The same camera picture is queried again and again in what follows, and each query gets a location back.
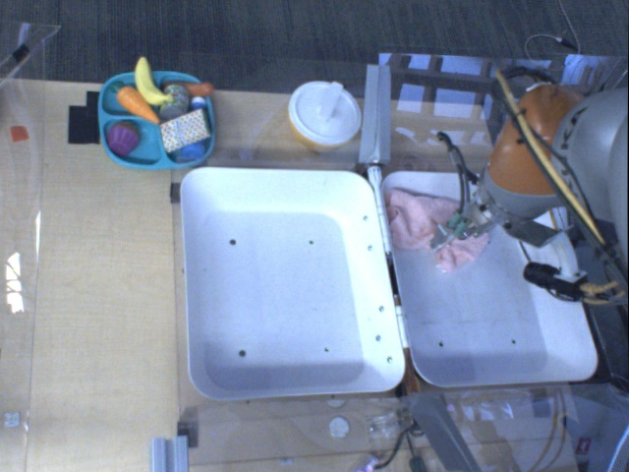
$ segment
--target white lid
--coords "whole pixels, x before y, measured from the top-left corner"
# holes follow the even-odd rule
[[[288,113],[297,130],[325,146],[348,142],[361,127],[361,109],[338,83],[312,82],[291,96]]]

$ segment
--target gray floor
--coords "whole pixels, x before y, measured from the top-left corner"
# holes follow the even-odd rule
[[[562,0],[585,54],[627,56],[628,0]],[[145,55],[223,89],[359,83],[380,52],[523,57],[575,42],[557,0],[0,0],[2,20],[61,25],[47,76],[103,82]],[[532,54],[563,49],[535,39]]]

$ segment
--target carrot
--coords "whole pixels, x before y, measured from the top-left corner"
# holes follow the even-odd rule
[[[180,83],[178,81],[165,82],[162,87],[167,88],[176,84],[186,88],[190,96],[212,96],[214,94],[214,86],[211,83]]]
[[[113,88],[116,92],[118,103],[130,113],[142,117],[153,124],[159,124],[159,117],[157,117],[157,114],[150,108],[137,89],[131,86],[114,86]]]

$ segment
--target patterned box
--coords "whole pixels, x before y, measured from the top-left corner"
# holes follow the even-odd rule
[[[159,129],[167,152],[209,138],[209,125],[202,108],[160,124]]]

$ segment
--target lid handle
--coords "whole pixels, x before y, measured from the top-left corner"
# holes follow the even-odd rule
[[[331,83],[329,88],[325,91],[325,96],[323,98],[323,103],[319,108],[319,115],[323,121],[327,122],[332,117],[334,113],[334,109],[338,104],[338,100],[341,97],[341,93],[343,92],[343,85],[339,83]]]

